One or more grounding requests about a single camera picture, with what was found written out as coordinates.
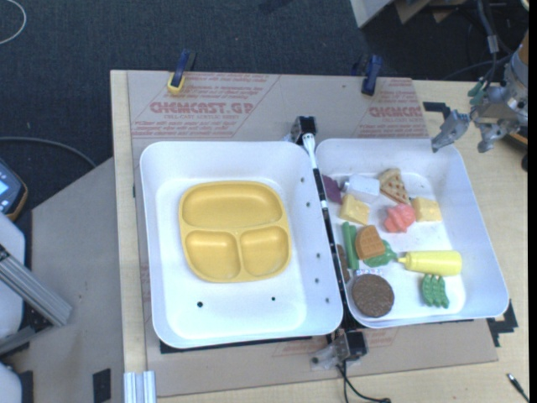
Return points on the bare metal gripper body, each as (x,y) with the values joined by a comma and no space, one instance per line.
(507,109)

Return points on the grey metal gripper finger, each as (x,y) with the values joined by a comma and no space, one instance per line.
(491,134)
(451,128)

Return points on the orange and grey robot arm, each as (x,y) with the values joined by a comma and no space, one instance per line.
(520,71)

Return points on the toy pizza slice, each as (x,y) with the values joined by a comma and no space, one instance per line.
(394,186)

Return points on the yellow toy cheese wedge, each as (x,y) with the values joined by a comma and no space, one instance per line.
(427,209)
(354,210)

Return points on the white plastic tray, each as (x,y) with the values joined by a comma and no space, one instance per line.
(470,233)
(235,309)

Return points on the pink toy shrimp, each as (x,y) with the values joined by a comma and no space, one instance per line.
(400,218)

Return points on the small white bottle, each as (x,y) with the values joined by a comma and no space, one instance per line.
(364,186)

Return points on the purple toy grapes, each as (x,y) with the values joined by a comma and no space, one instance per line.
(331,188)

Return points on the yellow mustard bottle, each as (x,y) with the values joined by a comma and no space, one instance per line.
(434,263)

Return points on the orange toy waffle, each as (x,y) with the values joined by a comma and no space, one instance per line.
(369,242)

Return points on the green toy lettuce leaf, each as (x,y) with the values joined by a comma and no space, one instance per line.
(382,258)

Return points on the thin black and white rod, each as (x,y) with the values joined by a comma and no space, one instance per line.
(325,212)

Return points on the green toy beans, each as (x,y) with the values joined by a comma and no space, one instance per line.
(350,246)

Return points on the green toy pea pods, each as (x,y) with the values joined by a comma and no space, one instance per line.
(435,291)

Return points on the small white printed packet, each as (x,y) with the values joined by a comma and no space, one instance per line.
(369,272)

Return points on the brown toy sausage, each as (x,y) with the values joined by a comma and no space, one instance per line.
(343,263)

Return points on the brown toy burger patty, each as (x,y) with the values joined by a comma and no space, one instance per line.
(372,295)

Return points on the brown cardboard board red print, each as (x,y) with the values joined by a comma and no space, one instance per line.
(260,111)

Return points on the yellow divided plate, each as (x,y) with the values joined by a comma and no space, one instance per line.
(233,229)

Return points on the black pen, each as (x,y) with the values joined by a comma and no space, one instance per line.
(516,386)

